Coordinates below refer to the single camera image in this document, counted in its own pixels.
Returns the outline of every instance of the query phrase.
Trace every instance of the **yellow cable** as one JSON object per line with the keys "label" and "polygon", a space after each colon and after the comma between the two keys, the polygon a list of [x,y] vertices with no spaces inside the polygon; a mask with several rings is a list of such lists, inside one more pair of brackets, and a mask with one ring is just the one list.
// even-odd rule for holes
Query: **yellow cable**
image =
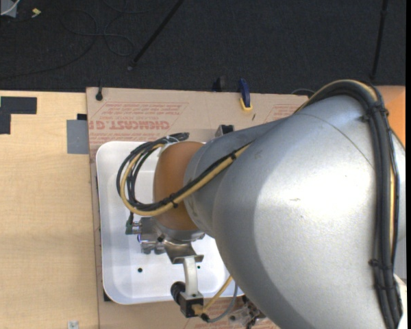
{"label": "yellow cable", "polygon": [[[164,144],[157,144],[154,147],[152,147],[152,149],[156,149],[156,148],[159,148],[161,146],[164,146]],[[242,154],[242,152],[244,152],[248,148],[248,146],[249,145],[244,146],[241,149],[239,149],[238,151],[236,151],[234,153],[235,157],[239,157]],[[142,210],[137,209],[133,205],[131,205],[129,203],[128,199],[126,198],[125,186],[126,186],[127,176],[129,175],[129,172],[132,170],[132,167],[135,165],[135,163],[137,162],[139,157],[140,157],[140,155],[138,154],[135,158],[133,158],[129,162],[129,164],[128,164],[126,170],[125,170],[125,173],[122,176],[122,180],[121,180],[121,199],[122,199],[124,205],[128,208],[128,210],[130,210],[131,212],[133,212],[133,213],[135,213],[139,216],[153,217],[153,216],[161,215],[162,213],[170,210],[173,207],[173,205],[172,204],[166,204],[166,205],[163,205],[163,206],[161,206],[159,208],[156,208],[155,210],[152,210],[152,211],[142,211]],[[180,196],[176,197],[173,200],[173,202],[175,204],[179,204],[181,201],[183,201],[190,194],[193,194],[195,191],[199,190],[204,185],[206,185],[210,180],[212,180],[214,177],[216,177],[221,171],[223,171],[228,166],[230,166],[231,163],[233,163],[233,158],[231,158],[231,157],[229,157],[226,160],[224,160],[223,162],[221,162],[215,169],[213,169],[211,172],[209,172],[209,174],[207,174],[202,180],[200,180],[198,183],[196,183],[190,189],[188,189],[187,191],[182,193]]]}
{"label": "yellow cable", "polygon": [[208,309],[211,307],[211,305],[213,305],[219,299],[219,297],[222,295],[224,290],[230,285],[232,280],[233,280],[233,277],[229,276],[228,279],[225,281],[224,285],[219,289],[219,291],[215,293],[214,296],[210,299],[210,301],[207,302],[207,304],[203,307],[202,313],[206,313]]}

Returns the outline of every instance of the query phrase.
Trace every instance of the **orange surface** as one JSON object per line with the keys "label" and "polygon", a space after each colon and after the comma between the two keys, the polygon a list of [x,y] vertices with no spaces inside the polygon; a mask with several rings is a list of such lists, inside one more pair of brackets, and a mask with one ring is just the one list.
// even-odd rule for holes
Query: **orange surface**
{"label": "orange surface", "polygon": [[406,147],[406,87],[378,86],[388,110],[391,129]]}

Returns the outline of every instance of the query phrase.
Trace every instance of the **black floor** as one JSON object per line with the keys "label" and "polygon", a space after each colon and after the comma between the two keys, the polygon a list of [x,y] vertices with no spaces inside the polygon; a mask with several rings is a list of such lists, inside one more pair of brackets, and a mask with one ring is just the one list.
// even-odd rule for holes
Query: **black floor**
{"label": "black floor", "polygon": [[0,19],[0,89],[211,90],[223,75],[223,90],[243,77],[253,93],[406,85],[406,0],[388,0],[374,80],[382,0],[185,0],[128,71],[177,1],[21,0]]}

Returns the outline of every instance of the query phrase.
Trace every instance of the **light wood surface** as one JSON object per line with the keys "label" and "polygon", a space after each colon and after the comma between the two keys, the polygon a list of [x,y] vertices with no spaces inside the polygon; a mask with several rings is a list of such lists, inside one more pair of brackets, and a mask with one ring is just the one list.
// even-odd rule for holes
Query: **light wood surface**
{"label": "light wood surface", "polygon": [[0,328],[98,328],[89,156],[66,139],[86,95],[0,96],[38,98],[0,135]]}

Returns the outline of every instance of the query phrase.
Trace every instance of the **blue and yellow clamp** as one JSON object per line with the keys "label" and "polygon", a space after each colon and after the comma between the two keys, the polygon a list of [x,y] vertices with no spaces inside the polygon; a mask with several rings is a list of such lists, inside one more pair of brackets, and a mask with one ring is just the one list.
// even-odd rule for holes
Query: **blue and yellow clamp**
{"label": "blue and yellow clamp", "polygon": [[238,81],[238,93],[239,92],[242,95],[242,97],[240,98],[242,109],[245,112],[250,112],[251,110],[253,110],[253,105],[251,104],[251,99],[249,96],[248,84],[243,78],[240,78]]}

